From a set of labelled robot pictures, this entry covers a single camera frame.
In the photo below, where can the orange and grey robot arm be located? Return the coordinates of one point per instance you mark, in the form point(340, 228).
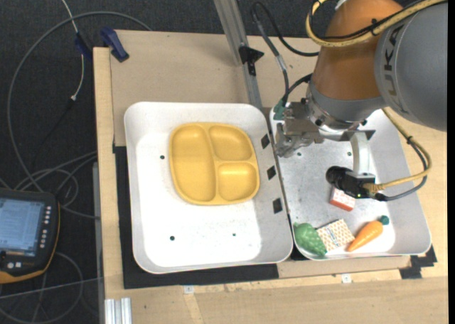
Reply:
point(352, 63)

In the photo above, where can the black cylinder on white bracket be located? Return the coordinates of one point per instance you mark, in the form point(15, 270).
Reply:
point(350, 180)

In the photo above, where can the yellow divided plate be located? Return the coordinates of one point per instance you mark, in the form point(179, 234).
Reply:
point(193, 159)

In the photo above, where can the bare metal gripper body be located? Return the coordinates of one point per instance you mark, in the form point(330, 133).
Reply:
point(302, 121)

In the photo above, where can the green grapes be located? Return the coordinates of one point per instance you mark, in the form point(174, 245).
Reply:
point(309, 239)

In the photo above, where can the brown cardboard board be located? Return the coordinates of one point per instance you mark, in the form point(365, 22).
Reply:
point(185, 70)

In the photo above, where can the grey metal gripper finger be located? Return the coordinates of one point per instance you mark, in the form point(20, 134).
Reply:
point(294, 148)
point(279, 139)

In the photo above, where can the white patterned packet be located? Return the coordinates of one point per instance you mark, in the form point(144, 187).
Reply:
point(336, 235)

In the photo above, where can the white plastic tray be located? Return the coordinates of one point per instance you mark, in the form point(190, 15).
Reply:
point(199, 241)
point(309, 187)

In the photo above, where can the orange carrot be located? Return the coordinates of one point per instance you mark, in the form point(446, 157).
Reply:
point(368, 235)

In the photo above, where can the orange and white carton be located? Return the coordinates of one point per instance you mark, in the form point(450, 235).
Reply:
point(342, 202)

